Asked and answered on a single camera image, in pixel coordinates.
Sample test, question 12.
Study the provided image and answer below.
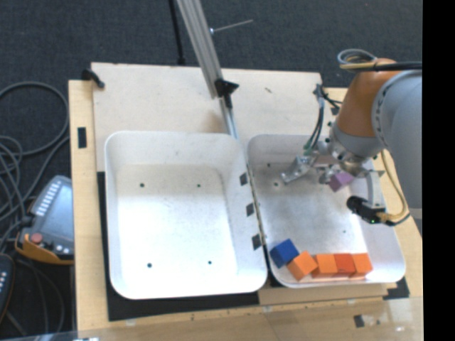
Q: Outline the pale wood board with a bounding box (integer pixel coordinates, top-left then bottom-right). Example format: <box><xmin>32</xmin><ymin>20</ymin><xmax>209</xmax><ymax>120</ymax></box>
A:
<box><xmin>90</xmin><ymin>61</ymin><xmax>396</xmax><ymax>305</ymax></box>

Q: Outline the dark orange cube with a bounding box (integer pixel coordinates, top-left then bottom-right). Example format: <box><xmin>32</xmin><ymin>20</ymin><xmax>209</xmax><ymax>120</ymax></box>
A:
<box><xmin>333</xmin><ymin>253</ymin><xmax>357</xmax><ymax>277</ymax></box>

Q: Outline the white plastic tray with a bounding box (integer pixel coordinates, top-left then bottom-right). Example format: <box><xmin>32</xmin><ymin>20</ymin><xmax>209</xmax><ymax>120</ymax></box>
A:
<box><xmin>246</xmin><ymin>134</ymin><xmax>407</xmax><ymax>289</ymax></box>
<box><xmin>104</xmin><ymin>130</ymin><xmax>268</xmax><ymax>301</ymax></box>

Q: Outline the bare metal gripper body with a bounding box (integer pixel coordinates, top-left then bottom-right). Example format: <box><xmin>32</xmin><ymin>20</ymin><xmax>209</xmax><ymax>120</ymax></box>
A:
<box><xmin>308</xmin><ymin>141</ymin><xmax>370</xmax><ymax>184</ymax></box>

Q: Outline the black cylinder on white bracket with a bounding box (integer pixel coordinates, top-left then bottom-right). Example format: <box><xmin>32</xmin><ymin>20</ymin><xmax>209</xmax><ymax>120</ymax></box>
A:
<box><xmin>346</xmin><ymin>168</ymin><xmax>387</xmax><ymax>226</ymax></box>

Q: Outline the purple cube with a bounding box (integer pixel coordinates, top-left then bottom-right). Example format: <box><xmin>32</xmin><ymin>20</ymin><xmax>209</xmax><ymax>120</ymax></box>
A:
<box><xmin>328</xmin><ymin>171</ymin><xmax>355</xmax><ymax>193</ymax></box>

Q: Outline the blue cube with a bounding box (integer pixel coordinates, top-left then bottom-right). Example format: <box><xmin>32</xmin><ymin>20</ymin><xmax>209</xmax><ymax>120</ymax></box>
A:
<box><xmin>269</xmin><ymin>238</ymin><xmax>300</xmax><ymax>269</ymax></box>

